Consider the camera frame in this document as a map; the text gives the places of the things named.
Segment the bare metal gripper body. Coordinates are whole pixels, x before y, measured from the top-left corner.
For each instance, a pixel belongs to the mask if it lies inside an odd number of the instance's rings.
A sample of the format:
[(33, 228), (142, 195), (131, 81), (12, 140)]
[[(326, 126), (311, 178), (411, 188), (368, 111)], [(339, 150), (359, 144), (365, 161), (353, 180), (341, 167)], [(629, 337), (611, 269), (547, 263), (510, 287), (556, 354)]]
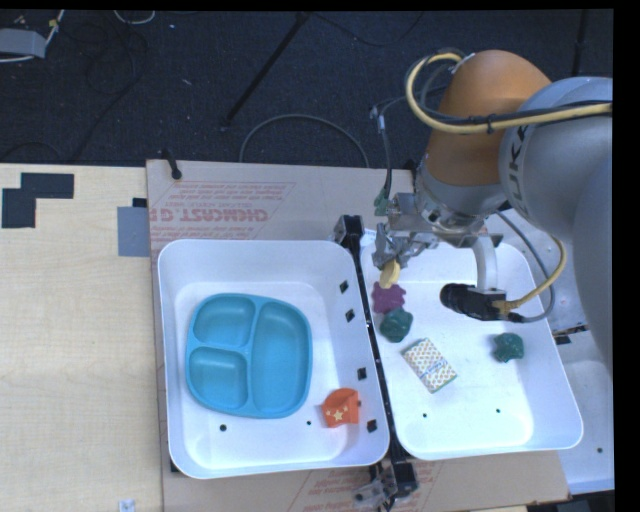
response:
[(387, 239), (393, 247), (445, 242), (453, 247), (472, 247), (487, 238), (497, 247), (500, 233), (486, 230), (485, 218), (451, 209), (430, 193), (397, 193), (387, 205)]

